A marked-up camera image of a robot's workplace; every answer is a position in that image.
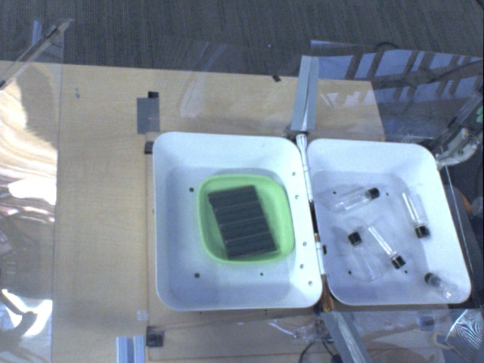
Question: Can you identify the black ribbed block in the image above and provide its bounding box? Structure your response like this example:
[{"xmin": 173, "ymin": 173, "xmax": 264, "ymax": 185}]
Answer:
[{"xmin": 207, "ymin": 185, "xmax": 278, "ymax": 260}]

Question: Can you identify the green square bowl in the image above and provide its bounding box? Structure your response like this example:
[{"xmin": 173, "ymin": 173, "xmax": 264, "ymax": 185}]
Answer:
[{"xmin": 196, "ymin": 173, "xmax": 296, "ymax": 266}]

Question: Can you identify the white plastic tray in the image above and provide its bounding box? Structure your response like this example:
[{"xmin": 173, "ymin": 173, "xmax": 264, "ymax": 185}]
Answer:
[
  {"xmin": 151, "ymin": 131, "xmax": 324, "ymax": 313},
  {"xmin": 305, "ymin": 138, "xmax": 473, "ymax": 307}
]

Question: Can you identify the clear bottle with black cap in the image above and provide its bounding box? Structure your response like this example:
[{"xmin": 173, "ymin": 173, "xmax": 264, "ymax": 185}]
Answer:
[
  {"xmin": 347, "ymin": 231, "xmax": 383, "ymax": 283},
  {"xmin": 400, "ymin": 191, "xmax": 430, "ymax": 239},
  {"xmin": 367, "ymin": 225, "xmax": 407, "ymax": 270},
  {"xmin": 332, "ymin": 187, "xmax": 380, "ymax": 213},
  {"xmin": 423, "ymin": 271, "xmax": 461, "ymax": 300}
]

